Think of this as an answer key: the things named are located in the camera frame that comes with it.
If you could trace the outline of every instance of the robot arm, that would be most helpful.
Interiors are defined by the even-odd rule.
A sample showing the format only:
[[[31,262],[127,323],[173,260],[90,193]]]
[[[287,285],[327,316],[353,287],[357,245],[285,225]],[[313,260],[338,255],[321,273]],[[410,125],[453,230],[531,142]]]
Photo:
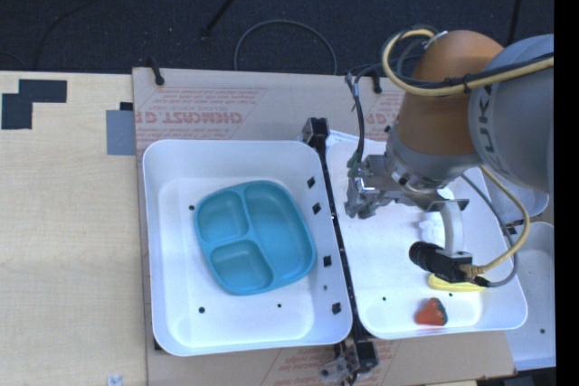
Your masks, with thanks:
[[[428,42],[409,79],[393,71],[390,54],[415,35]],[[438,190],[481,166],[553,201],[553,51],[552,34],[504,49],[471,31],[420,28],[393,36],[382,64],[406,93],[384,155],[362,159],[358,149],[350,160],[346,213],[365,219],[391,201],[441,212],[445,248],[419,242],[411,259],[421,267],[436,262],[437,275],[450,282],[483,273],[488,266],[473,269],[461,249],[460,211],[468,200],[446,200]]]

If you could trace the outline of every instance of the blue plastic plate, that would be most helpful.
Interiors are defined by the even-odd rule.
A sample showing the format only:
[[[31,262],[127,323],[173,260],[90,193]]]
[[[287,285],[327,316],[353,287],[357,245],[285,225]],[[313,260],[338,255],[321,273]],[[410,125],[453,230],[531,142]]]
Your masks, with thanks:
[[[283,287],[305,277],[316,261],[298,205],[274,182],[237,184],[207,195],[193,220],[210,270],[231,294]]]

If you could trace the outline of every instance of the wooden table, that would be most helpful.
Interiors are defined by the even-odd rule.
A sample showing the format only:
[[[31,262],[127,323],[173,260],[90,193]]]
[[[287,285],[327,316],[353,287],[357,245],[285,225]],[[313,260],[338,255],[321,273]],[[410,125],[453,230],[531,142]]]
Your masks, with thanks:
[[[106,129],[132,77],[4,71],[0,93],[20,80],[65,80],[67,99],[33,103],[32,129],[0,130],[0,383],[145,385],[137,162],[108,154]],[[504,336],[480,339],[507,353],[482,368],[512,372]]]

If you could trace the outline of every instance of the gray tape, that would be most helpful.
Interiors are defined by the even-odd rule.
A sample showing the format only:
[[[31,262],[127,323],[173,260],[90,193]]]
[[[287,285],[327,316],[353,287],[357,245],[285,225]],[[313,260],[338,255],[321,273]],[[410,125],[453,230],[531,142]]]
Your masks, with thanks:
[[[107,155],[135,155],[135,114],[107,110]]]

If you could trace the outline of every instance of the white object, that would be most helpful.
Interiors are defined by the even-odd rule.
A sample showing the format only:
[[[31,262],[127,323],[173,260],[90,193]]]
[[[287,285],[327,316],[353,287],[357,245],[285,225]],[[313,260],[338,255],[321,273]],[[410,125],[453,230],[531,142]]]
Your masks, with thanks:
[[[418,222],[418,226],[422,231],[422,241],[434,243],[444,248],[444,223],[442,222],[441,215],[437,212],[425,212],[424,216],[426,216],[426,219]]]
[[[347,190],[346,162],[355,142],[339,142],[327,151],[332,190],[362,325],[374,336],[400,339],[432,334],[454,334],[520,327],[527,318],[527,302],[518,278],[502,287],[476,292],[449,292],[428,286],[429,272],[410,261],[408,250],[422,239],[424,213],[414,206],[394,202],[368,219],[350,218],[344,209]],[[382,154],[384,143],[366,141],[365,153]],[[486,192],[479,169],[467,175]],[[474,264],[487,264],[507,250],[494,214],[462,179],[450,183],[454,198],[468,198],[462,212],[465,251]],[[485,277],[500,281],[512,269],[510,259]],[[418,325],[413,316],[426,299],[438,297],[449,321],[444,326]]]
[[[553,225],[533,222],[518,251],[518,275],[527,297],[528,318],[506,335],[520,371],[556,366],[554,235]]]
[[[335,344],[347,337],[352,312],[321,163],[311,147],[297,141],[161,140],[145,152],[143,171],[153,333],[165,351],[189,356]],[[276,182],[292,194],[317,261],[291,285],[233,296],[204,260],[189,206],[255,180]]]

